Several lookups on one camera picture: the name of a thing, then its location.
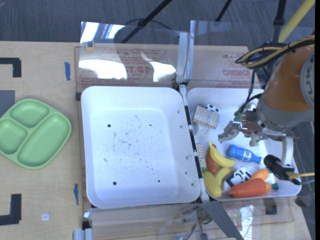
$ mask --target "green tray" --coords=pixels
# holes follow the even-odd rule
[[[0,153],[25,168],[42,168],[63,148],[71,129],[60,111],[37,99],[22,99],[0,117]]]

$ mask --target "dark gray carpet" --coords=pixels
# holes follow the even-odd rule
[[[81,21],[125,25],[145,18],[163,0],[0,0],[0,40],[79,42]],[[227,0],[173,0],[155,18],[173,30],[190,30],[190,21],[214,21]],[[288,21],[304,0],[287,0]],[[262,24],[272,27],[279,0],[233,0],[222,22]],[[315,28],[315,6],[299,23]],[[156,22],[148,27],[163,28]],[[259,35],[258,29],[252,33]],[[314,172],[314,133],[310,123],[294,129],[295,160],[299,172]],[[303,185],[297,203],[302,206],[312,239],[315,239],[315,184]]]

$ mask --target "wooden table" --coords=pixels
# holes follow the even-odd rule
[[[0,64],[0,90],[15,90],[15,102],[25,98],[39,99],[62,112],[72,125],[70,138],[63,149],[52,162],[41,169],[26,169],[0,155],[2,182],[0,215],[9,214],[11,194],[21,194],[22,197],[21,220],[19,224],[1,225],[2,239],[72,239],[73,230],[82,228],[83,144],[80,141],[82,133],[79,127],[75,70],[75,47],[78,46],[78,43],[64,42],[0,42],[1,58],[20,58],[22,63],[22,77],[12,76],[11,65]],[[70,80],[65,74],[65,63],[70,65]],[[75,184],[79,186],[78,204],[74,193]],[[253,239],[310,239],[303,213],[293,200],[294,198],[290,197],[285,203],[281,201],[282,206],[290,209],[291,219],[281,223],[272,223],[272,219],[270,223],[253,223],[251,231]],[[226,210],[232,213],[235,205],[237,203],[233,203],[232,207],[226,204]],[[49,220],[42,220],[44,213],[49,213]],[[226,237],[215,227],[209,227],[207,233],[209,238]],[[197,239],[196,237],[199,235],[194,233],[190,239]],[[138,237],[138,239],[165,238],[164,236]]]

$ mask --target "corn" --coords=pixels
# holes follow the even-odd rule
[[[203,172],[203,179],[206,190],[213,198],[219,198],[222,195],[221,186],[216,179],[216,177],[209,171]]]

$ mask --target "yellow pole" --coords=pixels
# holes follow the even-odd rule
[[[314,6],[316,0],[304,0],[300,5],[298,10],[294,13],[294,15],[290,18],[290,20],[285,24],[283,29],[279,35],[279,42],[283,43],[287,37],[291,34],[291,32],[295,29],[295,27],[299,24],[299,22],[303,19],[303,17],[308,13],[312,6]]]

